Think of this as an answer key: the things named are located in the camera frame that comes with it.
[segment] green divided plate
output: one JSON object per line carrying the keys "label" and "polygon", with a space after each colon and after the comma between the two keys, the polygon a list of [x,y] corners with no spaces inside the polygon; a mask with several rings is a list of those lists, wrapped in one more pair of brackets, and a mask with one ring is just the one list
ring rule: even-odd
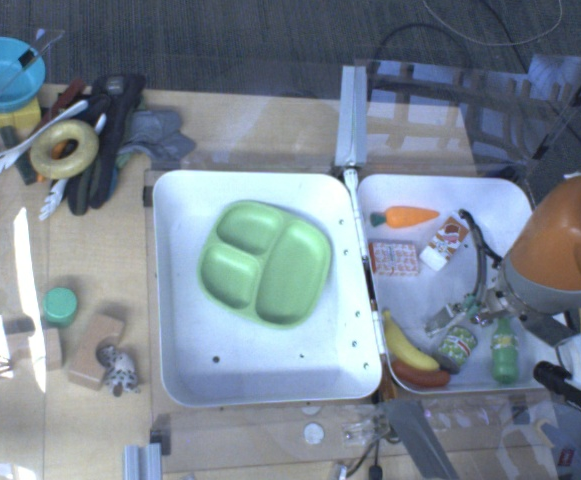
{"label": "green divided plate", "polygon": [[228,206],[210,232],[197,268],[205,294],[235,314],[289,328],[310,316],[332,251],[315,226],[255,201]]}

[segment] white plastic fork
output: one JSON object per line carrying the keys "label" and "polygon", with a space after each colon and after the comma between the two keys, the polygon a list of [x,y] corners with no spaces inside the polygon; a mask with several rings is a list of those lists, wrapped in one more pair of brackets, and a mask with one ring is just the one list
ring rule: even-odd
{"label": "white plastic fork", "polygon": [[[103,127],[106,125],[106,120],[106,115],[101,114],[94,127],[94,132],[97,135],[101,133]],[[45,198],[46,204],[43,205],[43,208],[41,208],[41,211],[39,212],[39,220],[46,220],[59,207],[61,201],[63,201],[63,193],[68,185],[68,179],[69,178],[58,180],[54,185],[52,185],[52,187],[50,187],[50,193]]]}
{"label": "white plastic fork", "polygon": [[87,100],[81,100],[75,103],[71,107],[67,108],[64,112],[59,114],[57,117],[55,117],[52,121],[39,128],[38,131],[33,133],[28,139],[24,140],[21,144],[13,148],[6,149],[5,151],[2,151],[0,153],[0,174],[6,169],[12,167],[12,165],[19,159],[19,157],[32,147],[32,143],[35,140],[37,140],[39,135],[45,132],[53,124],[58,123],[59,121],[63,121],[64,119],[74,117],[77,114],[83,112],[87,108],[88,108]]}

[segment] toy carrot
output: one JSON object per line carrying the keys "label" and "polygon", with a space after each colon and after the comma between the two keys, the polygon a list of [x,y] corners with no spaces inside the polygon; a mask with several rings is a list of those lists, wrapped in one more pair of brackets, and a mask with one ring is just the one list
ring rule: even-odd
{"label": "toy carrot", "polygon": [[371,213],[370,224],[376,227],[386,223],[391,228],[407,228],[431,219],[436,219],[438,216],[439,212],[426,208],[391,206],[383,213]]}

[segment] snack package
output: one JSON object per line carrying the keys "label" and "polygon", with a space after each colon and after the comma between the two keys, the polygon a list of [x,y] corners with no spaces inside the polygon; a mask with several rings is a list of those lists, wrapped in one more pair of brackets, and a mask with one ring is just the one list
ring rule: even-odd
{"label": "snack package", "polygon": [[385,276],[419,274],[417,249],[412,242],[373,240],[369,243],[372,271]]}
{"label": "snack package", "polygon": [[421,251],[419,259],[432,270],[441,270],[459,249],[470,230],[456,213],[450,215]]}

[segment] yellow ring toy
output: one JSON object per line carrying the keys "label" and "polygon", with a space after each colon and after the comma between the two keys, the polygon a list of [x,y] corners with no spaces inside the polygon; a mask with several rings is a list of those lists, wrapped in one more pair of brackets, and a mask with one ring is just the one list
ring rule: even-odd
{"label": "yellow ring toy", "polygon": [[[65,158],[53,158],[54,147],[68,140],[77,141],[77,149]],[[34,141],[30,149],[30,163],[46,178],[72,178],[86,170],[98,151],[99,137],[92,126],[76,119],[66,119],[48,128]]]}

